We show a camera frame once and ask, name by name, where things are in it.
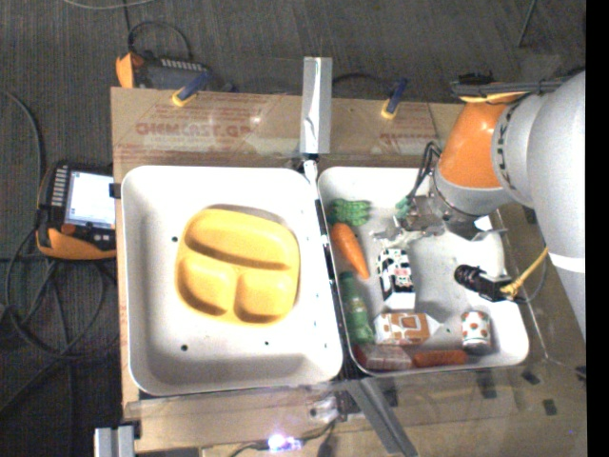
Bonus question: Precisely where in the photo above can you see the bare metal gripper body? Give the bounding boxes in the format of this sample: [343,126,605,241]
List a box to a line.
[400,194,477,240]

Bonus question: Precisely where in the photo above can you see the black and white cow carton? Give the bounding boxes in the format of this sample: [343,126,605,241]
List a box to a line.
[376,248,417,305]

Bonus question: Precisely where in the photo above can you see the orange carrot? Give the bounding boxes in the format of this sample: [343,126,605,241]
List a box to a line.
[330,221,371,281]

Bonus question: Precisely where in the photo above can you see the green pea pods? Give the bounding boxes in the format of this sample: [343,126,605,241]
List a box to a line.
[326,198,374,228]

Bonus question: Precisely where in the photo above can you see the white plastic tray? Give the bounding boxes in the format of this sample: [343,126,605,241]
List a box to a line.
[316,166,531,378]
[109,164,344,398]

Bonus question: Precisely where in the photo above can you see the green bottle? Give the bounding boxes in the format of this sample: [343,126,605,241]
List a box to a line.
[338,270,377,345]

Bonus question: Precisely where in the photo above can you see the brown and white carton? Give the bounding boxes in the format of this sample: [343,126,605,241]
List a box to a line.
[372,310,442,348]

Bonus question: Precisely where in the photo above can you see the white can with red dots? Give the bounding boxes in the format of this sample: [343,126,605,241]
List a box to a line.
[459,309,493,350]

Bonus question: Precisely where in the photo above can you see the red packet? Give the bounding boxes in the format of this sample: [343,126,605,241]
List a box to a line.
[354,344,414,372]

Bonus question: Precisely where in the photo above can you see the orange-red sausage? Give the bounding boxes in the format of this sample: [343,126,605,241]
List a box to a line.
[410,348,470,369]

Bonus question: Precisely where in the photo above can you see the yellow divided plate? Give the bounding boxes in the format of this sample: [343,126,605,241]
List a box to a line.
[174,207,302,326]

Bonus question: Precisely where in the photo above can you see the brown cardboard board, red print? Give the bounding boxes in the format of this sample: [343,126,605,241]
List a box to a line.
[109,87,548,454]

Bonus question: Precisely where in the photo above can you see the black cylinder on white bracket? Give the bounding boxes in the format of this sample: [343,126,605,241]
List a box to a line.
[453,214,515,303]

